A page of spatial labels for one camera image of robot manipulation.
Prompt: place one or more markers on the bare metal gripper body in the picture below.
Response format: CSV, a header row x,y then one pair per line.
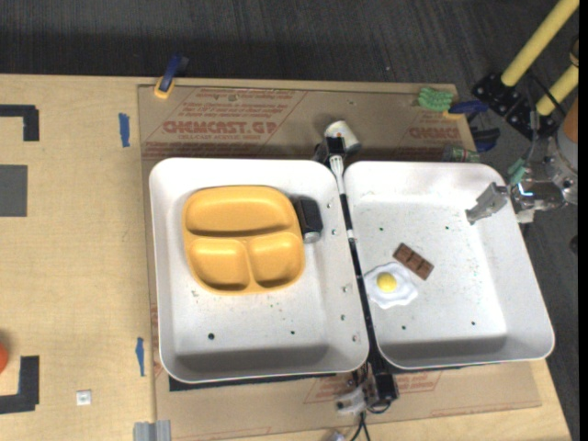
x,y
542,191

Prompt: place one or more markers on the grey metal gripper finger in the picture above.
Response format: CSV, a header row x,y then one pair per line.
x,y
488,201

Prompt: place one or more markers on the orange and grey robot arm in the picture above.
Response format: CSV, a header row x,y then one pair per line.
x,y
570,122

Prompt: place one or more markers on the green and dark small bottle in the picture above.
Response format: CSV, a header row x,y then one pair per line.
x,y
461,154

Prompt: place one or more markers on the brown chocolate bar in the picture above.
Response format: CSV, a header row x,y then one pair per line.
x,y
413,260

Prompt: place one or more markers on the yellow foam tube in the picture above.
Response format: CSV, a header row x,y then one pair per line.
x,y
542,30
558,90

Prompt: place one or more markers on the white plastic tray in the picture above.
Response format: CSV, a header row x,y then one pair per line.
x,y
464,301
257,320

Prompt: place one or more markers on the white and yellow fried egg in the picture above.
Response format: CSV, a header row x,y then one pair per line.
x,y
390,287

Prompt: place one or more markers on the thin black and white rod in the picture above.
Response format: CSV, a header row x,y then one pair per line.
x,y
353,246

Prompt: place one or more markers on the white can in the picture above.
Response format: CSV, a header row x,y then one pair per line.
x,y
345,132

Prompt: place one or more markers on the orange divided plate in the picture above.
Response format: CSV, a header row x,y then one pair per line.
x,y
239,214

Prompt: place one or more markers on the brown cardboard board red print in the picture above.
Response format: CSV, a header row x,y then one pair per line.
x,y
220,127

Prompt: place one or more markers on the small white square piece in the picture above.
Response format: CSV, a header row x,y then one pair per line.
x,y
84,397

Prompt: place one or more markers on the orange round object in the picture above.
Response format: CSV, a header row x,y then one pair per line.
x,y
3,358

